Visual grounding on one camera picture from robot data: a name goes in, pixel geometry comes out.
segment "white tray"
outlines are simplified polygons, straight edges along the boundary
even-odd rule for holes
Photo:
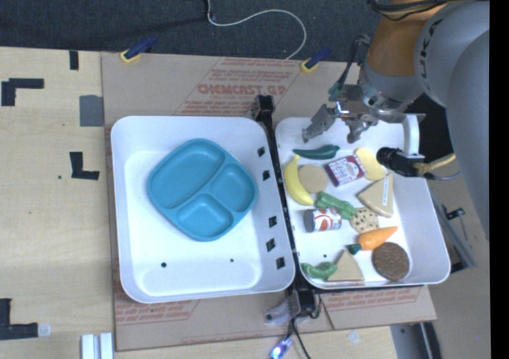
[[[359,141],[349,144],[346,140],[349,129],[344,122],[337,120],[325,133],[304,144],[302,130],[309,124],[309,119],[289,118],[283,119],[277,125],[276,141],[282,167],[293,159],[293,149],[296,148],[314,149],[325,144],[340,146],[336,157],[330,160],[315,161],[301,158],[299,166],[304,164],[323,166],[333,159],[353,154],[353,151],[360,146],[368,148],[373,154],[384,146],[403,148],[401,124],[379,122],[377,126],[363,132]],[[371,183],[372,181],[366,178],[360,178],[335,187],[329,180],[325,192],[350,202],[356,208],[363,207],[356,194]],[[313,209],[313,207],[300,205],[289,195],[286,196],[286,200],[300,263],[317,265],[323,261],[335,262],[345,245],[356,243],[358,233],[350,226],[348,220],[344,220],[341,228],[336,231],[307,232],[302,215],[304,210]],[[307,280],[317,288],[337,290],[363,287],[407,287],[440,283],[447,279],[451,263],[425,179],[404,178],[395,174],[393,207],[393,216],[380,217],[379,223],[381,227],[398,226],[397,232],[388,241],[402,246],[410,257],[410,272],[403,280],[394,283],[379,275],[371,263],[372,252],[368,251],[357,252],[354,256],[365,278],[362,283],[327,282],[306,277]]]
[[[258,199],[218,240],[200,242],[150,201],[146,181],[169,152],[209,139],[252,175]],[[265,131],[240,117],[130,116],[111,130],[120,279],[139,302],[169,302],[280,291],[295,265]]]

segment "blue divided plate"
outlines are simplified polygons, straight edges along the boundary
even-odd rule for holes
[[[150,173],[149,198],[194,240],[211,241],[232,230],[258,197],[255,180],[224,148],[192,139]]]

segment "wooden table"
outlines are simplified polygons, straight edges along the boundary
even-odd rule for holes
[[[48,323],[47,337],[0,341],[0,357],[79,357],[80,336],[114,332],[111,249],[102,127],[80,127],[79,98],[102,95],[100,53],[0,48],[0,80],[44,78],[0,107],[0,299],[10,322]],[[99,179],[71,178],[69,153]],[[390,327],[304,334],[313,358],[395,359]],[[117,358],[269,357],[279,338],[117,352]],[[285,357],[305,355],[295,346]]]

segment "blue and yellow clamp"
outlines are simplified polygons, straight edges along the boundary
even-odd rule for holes
[[[332,52],[332,49],[323,48],[316,55],[304,60],[300,66],[301,71],[304,73],[311,73],[313,70],[317,68],[318,62],[324,59],[328,54],[330,54],[330,52]]]
[[[130,49],[120,53],[120,59],[126,64],[133,63],[140,58],[142,53],[149,52],[156,44],[157,37],[155,36],[143,38]]]

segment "cardboard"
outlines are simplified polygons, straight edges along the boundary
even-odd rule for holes
[[[115,121],[128,115],[249,114],[257,95],[273,96],[274,127],[287,117],[310,118],[326,101],[327,90],[345,64],[321,62],[315,72],[305,74],[298,60],[144,54],[124,64],[118,53],[102,53],[101,59],[116,349],[284,335],[286,327],[266,325],[263,314],[284,301],[284,291],[157,304],[141,304],[126,296],[119,282],[109,133]],[[357,76],[352,71],[347,83],[355,83]],[[327,293],[321,300],[321,314],[306,318],[299,325],[302,333],[436,318],[426,286]]]

